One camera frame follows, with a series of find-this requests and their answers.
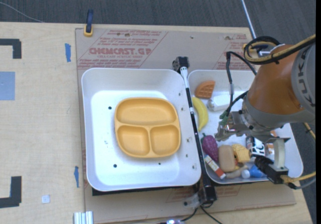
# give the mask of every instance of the black corner marker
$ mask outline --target black corner marker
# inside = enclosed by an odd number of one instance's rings
[[[10,196],[0,198],[0,208],[16,207],[21,203],[21,176],[11,177]]]
[[[19,39],[0,39],[0,45],[12,45],[12,58],[21,59],[21,41]]]

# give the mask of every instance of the white tray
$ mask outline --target white tray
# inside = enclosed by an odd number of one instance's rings
[[[252,71],[231,71],[235,95],[238,95],[247,91],[254,79],[254,74]],[[188,83],[190,85],[191,96],[194,96],[194,91],[197,86],[206,80],[214,80],[216,82],[212,97],[219,95],[226,95],[229,98],[229,80],[227,77],[227,72],[225,70],[195,70],[192,71],[188,76]],[[207,104],[207,99],[202,99],[204,104]],[[233,107],[232,111],[238,111],[241,109],[242,100],[239,100]],[[219,116],[223,113],[224,109],[219,111],[208,111],[209,121],[206,126],[199,133],[200,138],[203,137],[202,133],[206,135],[214,135],[217,132],[218,123],[220,121]],[[280,137],[290,138],[285,143],[285,166],[289,169],[288,175],[290,177],[299,177],[303,172],[303,163],[297,148],[296,141],[294,139],[292,129],[290,124],[284,125],[282,129],[275,130],[276,134]],[[245,136],[237,137],[236,135],[231,136],[226,141],[217,142],[218,146],[222,144],[233,145],[233,144],[245,145]],[[206,170],[210,178],[218,184],[240,184],[248,182],[258,182],[267,181],[267,178],[249,178],[243,179],[242,177],[233,179],[223,179],[221,180],[217,174],[206,164]]]
[[[87,178],[99,191],[188,186],[201,167],[182,77],[173,70],[92,68],[82,76]],[[120,149],[114,130],[117,104],[129,97],[171,102],[179,116],[181,145],[168,157],[136,158]]]

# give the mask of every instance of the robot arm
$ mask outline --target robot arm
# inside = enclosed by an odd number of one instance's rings
[[[260,44],[274,45],[269,56],[250,57],[251,48]],[[245,46],[244,55],[261,66],[243,95],[242,108],[222,116],[215,138],[221,141],[246,134],[263,143],[273,142],[274,162],[260,156],[255,164],[273,183],[283,183],[281,176],[288,174],[284,143],[289,138],[276,138],[271,131],[286,123],[315,124],[315,35],[294,46],[270,37],[257,38]]]

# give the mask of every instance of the brown toy bread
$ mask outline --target brown toy bread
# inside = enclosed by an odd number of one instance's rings
[[[198,98],[210,99],[214,90],[215,81],[207,80],[198,85],[195,96]]]

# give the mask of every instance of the blue square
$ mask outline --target blue square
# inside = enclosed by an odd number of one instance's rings
[[[0,71],[0,100],[15,100],[16,73]]]

